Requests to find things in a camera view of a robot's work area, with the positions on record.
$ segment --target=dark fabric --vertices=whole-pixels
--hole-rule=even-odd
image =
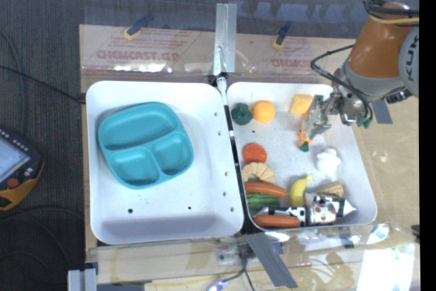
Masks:
[[[241,33],[276,34],[289,4],[302,6],[300,20],[290,29],[295,36],[355,38],[366,18],[363,0],[0,0],[0,29],[15,47],[24,73],[77,96],[79,24],[126,25],[161,6],[178,14],[163,27],[213,30],[216,3],[229,1],[240,5]],[[420,2],[387,1],[414,8]],[[0,65],[19,66],[3,37]],[[23,89],[20,76],[0,68],[0,125],[25,137],[46,162],[39,183],[18,208],[0,211],[0,290],[66,290],[67,271],[84,268],[84,225],[76,216],[51,210],[5,220],[42,207],[84,215],[80,118],[80,105],[72,98],[28,80]],[[11,251],[34,256],[7,256]]]

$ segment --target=table surface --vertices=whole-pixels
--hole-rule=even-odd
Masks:
[[[103,70],[96,65],[87,66],[89,57],[107,42],[108,35],[113,31],[114,27],[80,27],[83,93],[99,80],[132,79],[127,72]],[[196,46],[195,42],[190,44],[191,56],[198,50],[203,50],[205,42],[208,42],[206,47],[213,47],[213,38],[210,33],[203,33],[201,46]],[[304,44],[299,46],[302,60],[354,43],[354,40],[344,39],[292,39],[294,43]],[[254,52],[269,52],[264,47],[273,39],[266,35],[237,35],[237,40],[236,59],[239,55],[249,62],[247,57],[254,57]],[[332,72],[344,62],[348,52],[326,57],[322,61],[322,67]],[[290,57],[295,55],[298,55],[298,51],[289,50]],[[313,78],[310,74],[293,76],[291,68],[287,71],[283,65],[276,67],[277,62],[270,60],[270,66],[264,67],[266,74],[253,70],[255,65],[251,65],[251,72],[242,72],[242,68],[239,68],[242,74],[236,79],[304,81]],[[205,64],[207,62],[198,65],[200,70]],[[193,80],[204,79],[204,74],[197,73],[193,72],[188,76]],[[186,75],[181,75],[177,79],[187,78]],[[319,83],[328,83],[321,77],[316,79]],[[283,253],[280,256],[300,290],[356,290],[358,286],[362,289],[364,286],[374,286],[376,284],[372,283],[380,282],[377,275],[381,273],[374,260],[384,263],[385,269],[386,266],[390,268],[389,273],[382,275],[388,286],[386,290],[401,283],[420,285],[420,245],[411,230],[412,225],[420,224],[418,99],[411,97],[401,103],[389,105],[388,109],[392,124],[374,121],[368,129],[352,126],[377,202],[375,221],[368,226],[352,226],[347,229],[286,231],[290,239],[283,243]],[[97,262],[98,284],[152,281],[145,284],[146,290],[206,290],[217,278],[230,277],[241,270],[237,247],[245,243],[240,236],[219,240],[97,246],[89,219],[86,106],[82,107],[82,130],[86,253],[87,262]],[[344,240],[341,239],[344,236],[352,243],[344,245]],[[255,290],[280,289],[274,287],[257,258],[248,259],[247,270]],[[226,290],[249,290],[247,278],[242,275],[233,279]]]

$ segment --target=white tray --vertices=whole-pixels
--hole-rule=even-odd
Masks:
[[[331,91],[328,85],[313,84],[236,82],[230,85],[227,90],[230,110],[238,103],[248,104],[252,109],[261,100],[272,102],[276,108],[275,118],[270,123],[260,123],[255,119],[244,126],[233,123],[240,167],[242,169],[245,165],[242,149],[246,144],[256,142],[268,154],[266,164],[275,171],[277,185],[289,190],[296,179],[311,174],[307,192],[314,192],[337,179],[344,186],[343,197],[356,211],[338,218],[334,225],[369,224],[377,215],[377,206],[352,128],[344,126],[339,116],[329,116],[332,128],[313,139],[309,152],[299,149],[301,141],[298,134],[303,115],[289,113],[294,95],[328,97]],[[316,168],[316,155],[327,148],[335,149],[341,159],[335,176]],[[289,199],[282,199],[281,204],[289,206]]]
[[[169,106],[193,147],[180,176],[130,189],[112,175],[99,149],[104,117],[145,102]],[[236,170],[221,96],[198,83],[97,82],[87,92],[91,228],[107,244],[230,236],[243,224]]]

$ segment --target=wooden table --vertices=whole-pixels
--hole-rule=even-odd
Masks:
[[[147,74],[105,70],[96,64],[99,61],[95,53],[106,50],[104,54],[108,55],[108,48],[104,46],[120,30],[122,29],[114,27],[81,26],[83,93],[98,80],[150,79]],[[190,33],[195,39],[185,40],[186,43],[183,44],[189,46],[188,49],[173,48],[178,59],[176,63],[169,60],[173,72],[169,78],[205,81],[206,75],[202,70],[211,63],[211,58],[206,55],[204,59],[196,54],[201,53],[204,56],[204,48],[213,49],[214,35],[205,32]],[[285,79],[291,82],[311,81],[315,78],[317,82],[329,83],[319,76],[314,77],[306,70],[307,60],[328,50],[354,43],[353,40],[343,39],[292,38],[292,45],[287,51],[288,58],[279,58],[275,54],[270,55],[271,41],[272,38],[266,35],[237,35],[236,62],[239,60],[243,64],[236,64],[236,70],[241,73],[237,74],[236,79]],[[333,72],[344,62],[348,52],[326,57],[320,65]],[[267,57],[268,63],[256,61],[259,55],[270,55]],[[194,59],[189,65],[183,66],[181,63],[184,57]],[[300,68],[296,64],[292,65],[292,62],[297,62],[295,57],[298,57]],[[178,74],[188,66],[195,67],[190,74]],[[251,72],[247,72],[248,67],[251,67]],[[297,75],[292,73],[296,69],[299,69]],[[167,78],[168,74],[153,74],[153,79]],[[378,124],[374,121],[369,129],[352,126],[377,202],[377,218],[368,226],[322,228],[302,233],[287,231],[290,239],[283,243],[281,257],[296,280],[299,290],[356,290],[364,282],[377,283],[379,281],[376,277],[380,268],[374,265],[371,267],[371,263],[366,261],[372,260],[378,253],[379,260],[385,263],[384,266],[387,263],[391,268],[390,274],[385,275],[387,282],[391,281],[392,284],[397,278],[399,281],[411,282],[413,286],[420,285],[420,245],[415,242],[411,231],[412,225],[420,223],[418,99],[411,97],[404,102],[389,105],[388,108],[393,124]],[[236,248],[245,243],[240,237],[97,246],[97,239],[92,233],[89,221],[86,106],[82,107],[82,129],[86,253],[87,262],[97,263],[98,284],[152,281],[145,284],[145,290],[206,290],[216,278],[232,276],[241,269]],[[387,236],[383,236],[384,229],[388,230]],[[344,244],[341,239],[343,237],[349,239],[351,244]],[[368,243],[377,237],[378,241]],[[247,270],[256,290],[276,289],[257,258],[249,259]],[[374,275],[372,281],[368,275]],[[242,275],[232,280],[226,290],[249,290],[247,278]]]

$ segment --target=yellow cable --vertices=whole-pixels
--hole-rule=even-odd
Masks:
[[[399,18],[398,20],[384,20],[383,18],[378,18],[378,17],[372,16],[372,15],[369,15],[369,17],[371,19],[373,19],[375,22],[384,23],[387,25],[399,25],[401,23],[416,23],[416,24],[420,23],[419,17]]]

